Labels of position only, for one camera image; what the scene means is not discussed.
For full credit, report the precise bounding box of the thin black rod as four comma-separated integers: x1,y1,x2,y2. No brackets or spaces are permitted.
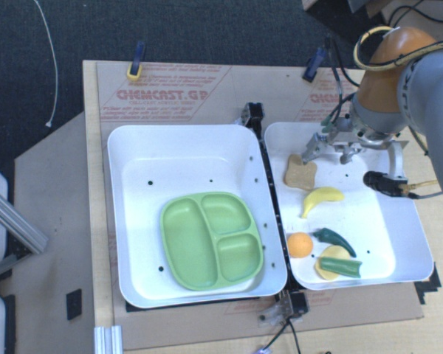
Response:
253,122,293,295

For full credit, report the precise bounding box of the brown cardboard board red print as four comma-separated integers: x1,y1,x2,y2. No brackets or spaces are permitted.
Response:
95,61,426,350

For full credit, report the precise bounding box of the yellow banana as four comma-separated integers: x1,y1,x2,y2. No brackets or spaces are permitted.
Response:
301,186,346,220

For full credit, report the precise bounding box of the black block with thin wires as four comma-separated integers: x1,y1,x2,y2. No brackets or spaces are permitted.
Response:
238,101,264,128
286,290,310,319

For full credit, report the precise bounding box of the light green pepper piece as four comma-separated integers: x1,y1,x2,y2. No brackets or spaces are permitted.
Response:
318,256,364,280

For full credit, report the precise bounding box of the orange ball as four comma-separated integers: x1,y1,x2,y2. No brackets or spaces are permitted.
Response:
286,231,315,260

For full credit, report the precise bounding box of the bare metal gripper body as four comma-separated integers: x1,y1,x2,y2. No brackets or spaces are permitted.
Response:
316,114,409,151

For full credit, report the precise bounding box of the dark green chili pepper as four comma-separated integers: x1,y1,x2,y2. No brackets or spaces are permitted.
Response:
312,227,357,259

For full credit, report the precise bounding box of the yellow round slice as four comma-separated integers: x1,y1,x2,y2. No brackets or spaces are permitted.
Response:
314,244,352,282

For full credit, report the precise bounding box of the black cylinder on white bracket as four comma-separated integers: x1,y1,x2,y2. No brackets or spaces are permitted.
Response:
362,139,411,198

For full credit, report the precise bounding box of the tan toast slice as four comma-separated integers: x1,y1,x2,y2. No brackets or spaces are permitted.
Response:
284,153,318,192

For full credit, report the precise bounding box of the green divided plate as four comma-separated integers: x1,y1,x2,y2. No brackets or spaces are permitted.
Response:
159,190,264,292

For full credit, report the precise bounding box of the white plastic tray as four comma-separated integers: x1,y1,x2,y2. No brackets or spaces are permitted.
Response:
106,123,289,310
263,120,436,291

